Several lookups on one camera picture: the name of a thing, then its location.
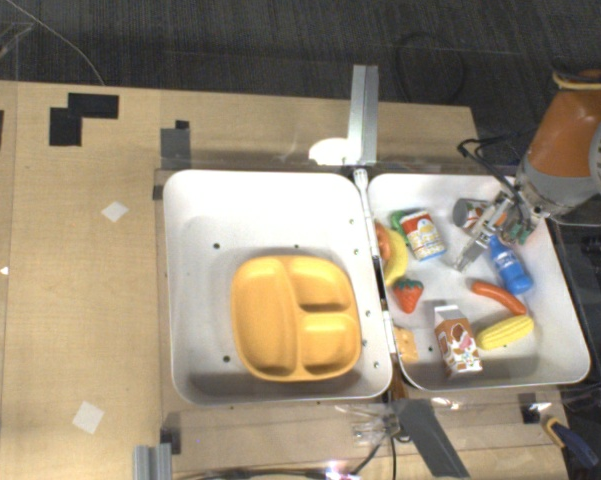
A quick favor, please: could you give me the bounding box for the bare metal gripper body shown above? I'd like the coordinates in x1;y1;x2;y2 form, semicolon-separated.
478;188;537;245

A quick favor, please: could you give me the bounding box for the silver can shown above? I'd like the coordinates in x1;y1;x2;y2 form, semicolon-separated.
451;197;489;233

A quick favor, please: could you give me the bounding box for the blue bottle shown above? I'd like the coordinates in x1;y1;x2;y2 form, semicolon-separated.
488;234;535;296

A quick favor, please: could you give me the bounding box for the red and white can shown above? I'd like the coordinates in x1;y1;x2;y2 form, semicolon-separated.
399;208;449;263

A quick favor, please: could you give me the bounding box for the orange sausage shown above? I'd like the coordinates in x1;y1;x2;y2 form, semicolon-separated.
470;279;529;316

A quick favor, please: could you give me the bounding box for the yellow banana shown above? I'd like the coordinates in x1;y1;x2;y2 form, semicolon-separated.
381;227;411;288

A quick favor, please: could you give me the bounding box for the red strawberry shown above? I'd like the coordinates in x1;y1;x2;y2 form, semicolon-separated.
391;277;426;315

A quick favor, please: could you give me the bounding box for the green broccoli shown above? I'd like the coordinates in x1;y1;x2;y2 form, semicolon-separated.
389;209;411;243

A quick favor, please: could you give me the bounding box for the orange carrot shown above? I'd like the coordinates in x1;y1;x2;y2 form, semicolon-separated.
374;221;393;263

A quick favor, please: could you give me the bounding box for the yellow corn cob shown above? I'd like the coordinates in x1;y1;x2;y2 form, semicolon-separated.
475;313;536;352

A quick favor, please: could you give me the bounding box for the brown and white carton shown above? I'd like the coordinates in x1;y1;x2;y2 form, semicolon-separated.
433;303;484;379

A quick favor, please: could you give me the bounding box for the thin black and white rod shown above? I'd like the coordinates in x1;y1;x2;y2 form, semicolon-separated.
353;167;398;355

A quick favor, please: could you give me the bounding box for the tan biscuit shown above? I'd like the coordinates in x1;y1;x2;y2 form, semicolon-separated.
393;324;421;365

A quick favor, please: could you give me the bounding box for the white plastic tray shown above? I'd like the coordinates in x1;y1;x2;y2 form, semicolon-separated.
161;168;394;407
366;172;593;394

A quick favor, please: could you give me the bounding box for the yellow divided plate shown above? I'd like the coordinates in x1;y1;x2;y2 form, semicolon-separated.
229;253;364;384

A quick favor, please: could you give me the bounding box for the pale wood board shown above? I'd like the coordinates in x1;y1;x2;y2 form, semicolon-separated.
152;90;570;480

